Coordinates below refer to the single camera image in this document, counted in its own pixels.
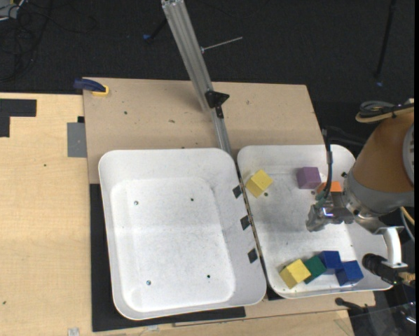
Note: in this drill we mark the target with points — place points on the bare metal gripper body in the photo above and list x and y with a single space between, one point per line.
342 213

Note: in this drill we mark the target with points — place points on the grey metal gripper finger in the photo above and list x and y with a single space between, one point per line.
312 224
317 209

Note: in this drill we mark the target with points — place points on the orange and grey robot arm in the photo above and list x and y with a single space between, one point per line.
381 163

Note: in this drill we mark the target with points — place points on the white plastic tray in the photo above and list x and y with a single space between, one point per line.
174 236
286 222

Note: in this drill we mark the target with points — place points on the orange cube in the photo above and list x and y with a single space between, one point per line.
335 187

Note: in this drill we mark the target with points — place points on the purple cube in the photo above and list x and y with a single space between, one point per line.
308 178

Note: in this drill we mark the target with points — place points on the blue cube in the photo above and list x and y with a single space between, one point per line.
350 273
331 262

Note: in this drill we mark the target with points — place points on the green cube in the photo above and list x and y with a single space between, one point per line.
314 268

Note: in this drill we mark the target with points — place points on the yellow cube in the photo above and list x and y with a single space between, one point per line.
259 183
294 273

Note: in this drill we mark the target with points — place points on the brown cardboard board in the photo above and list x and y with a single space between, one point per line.
153 117

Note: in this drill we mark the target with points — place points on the black cylinder on white bracket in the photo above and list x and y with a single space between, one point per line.
383 267

